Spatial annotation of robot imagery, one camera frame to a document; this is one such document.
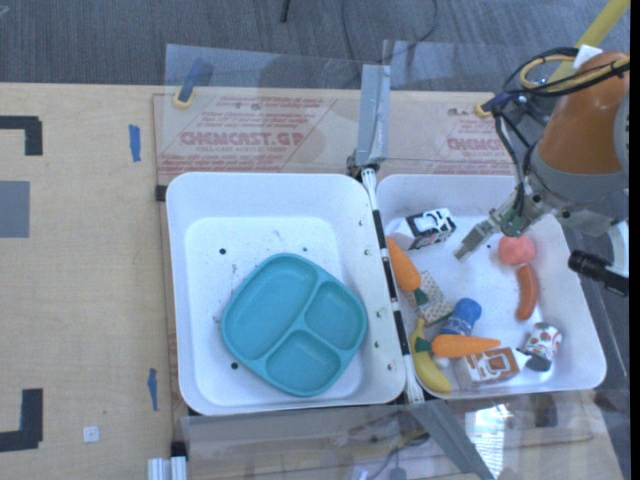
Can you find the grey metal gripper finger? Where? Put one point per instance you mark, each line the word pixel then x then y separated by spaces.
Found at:
pixel 481 242
pixel 472 235

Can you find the orange and white carton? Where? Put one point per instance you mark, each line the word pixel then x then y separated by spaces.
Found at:
pixel 492 366

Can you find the blue bottle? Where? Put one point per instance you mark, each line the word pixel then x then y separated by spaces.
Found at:
pixel 462 318

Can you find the white plastic tray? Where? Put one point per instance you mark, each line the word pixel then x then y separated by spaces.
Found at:
pixel 260 203
pixel 480 283

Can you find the orange carrot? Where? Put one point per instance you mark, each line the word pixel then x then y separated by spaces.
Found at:
pixel 402 268
pixel 462 346

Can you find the pink round toy food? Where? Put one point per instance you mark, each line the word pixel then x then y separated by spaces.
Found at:
pixel 516 250

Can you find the brown patterned carton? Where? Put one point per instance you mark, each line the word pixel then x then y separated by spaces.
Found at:
pixel 434 302

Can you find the teal divided plate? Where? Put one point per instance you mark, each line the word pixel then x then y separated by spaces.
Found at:
pixel 295 325

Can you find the red and white can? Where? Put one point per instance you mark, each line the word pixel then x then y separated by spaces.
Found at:
pixel 544 344

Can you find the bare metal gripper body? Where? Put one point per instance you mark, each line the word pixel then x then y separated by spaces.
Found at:
pixel 532 208

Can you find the black cylinder on white bracket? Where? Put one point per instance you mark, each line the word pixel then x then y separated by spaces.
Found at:
pixel 592 266

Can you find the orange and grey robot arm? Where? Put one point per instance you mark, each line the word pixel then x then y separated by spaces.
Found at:
pixel 580 118

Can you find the yellow banana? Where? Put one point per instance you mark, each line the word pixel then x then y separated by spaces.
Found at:
pixel 431 372

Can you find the black and white carton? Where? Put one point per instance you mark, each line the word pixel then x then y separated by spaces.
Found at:
pixel 431 228

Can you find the orange sausage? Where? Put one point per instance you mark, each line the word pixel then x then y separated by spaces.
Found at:
pixel 527 292

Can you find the brown cardboard board, red print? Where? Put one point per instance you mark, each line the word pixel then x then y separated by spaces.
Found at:
pixel 300 138

